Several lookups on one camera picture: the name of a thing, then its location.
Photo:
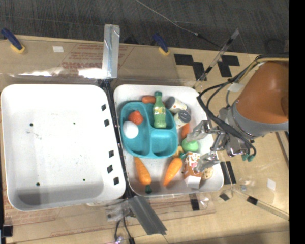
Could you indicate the white plastic tray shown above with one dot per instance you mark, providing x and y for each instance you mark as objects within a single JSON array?
[
  {"x": 157, "y": 171},
  {"x": 61, "y": 146}
]

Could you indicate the orange toy sausage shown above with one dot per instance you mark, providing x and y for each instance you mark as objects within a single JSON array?
[{"x": 148, "y": 99}]

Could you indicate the white toy egg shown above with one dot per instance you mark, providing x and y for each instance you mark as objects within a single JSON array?
[{"x": 130, "y": 129}]

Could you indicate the red toy tomato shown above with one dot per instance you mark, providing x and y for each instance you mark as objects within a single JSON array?
[{"x": 135, "y": 117}]

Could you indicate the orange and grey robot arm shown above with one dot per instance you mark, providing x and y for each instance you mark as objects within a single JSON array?
[{"x": 265, "y": 98}]

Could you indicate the brown cardboard board red print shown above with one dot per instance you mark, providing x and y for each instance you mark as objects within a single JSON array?
[{"x": 152, "y": 60}]

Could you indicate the yellow toy food piece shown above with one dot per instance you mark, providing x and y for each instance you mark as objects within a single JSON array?
[{"x": 179, "y": 151}]

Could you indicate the white and orange carton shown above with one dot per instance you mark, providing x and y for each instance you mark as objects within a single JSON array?
[{"x": 190, "y": 173}]

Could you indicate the green toy pear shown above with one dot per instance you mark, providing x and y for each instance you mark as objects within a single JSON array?
[{"x": 189, "y": 145}]

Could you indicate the brown toy biscuit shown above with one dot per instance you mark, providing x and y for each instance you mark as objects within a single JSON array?
[{"x": 208, "y": 173}]

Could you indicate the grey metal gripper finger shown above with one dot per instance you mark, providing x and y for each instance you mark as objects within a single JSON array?
[
  {"x": 208, "y": 160},
  {"x": 202, "y": 129}
]

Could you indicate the small white can grey lid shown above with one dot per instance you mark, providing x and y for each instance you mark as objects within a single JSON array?
[{"x": 181, "y": 119}]

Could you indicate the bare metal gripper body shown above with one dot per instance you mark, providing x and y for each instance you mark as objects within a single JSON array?
[{"x": 231, "y": 141}]

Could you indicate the green plastic bottle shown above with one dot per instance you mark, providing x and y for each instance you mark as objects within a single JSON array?
[{"x": 159, "y": 113}]

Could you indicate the small orange toy carrot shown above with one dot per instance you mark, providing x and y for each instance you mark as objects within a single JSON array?
[{"x": 185, "y": 131}]

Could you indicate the blue divided plate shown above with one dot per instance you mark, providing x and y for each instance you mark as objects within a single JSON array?
[{"x": 162, "y": 140}]

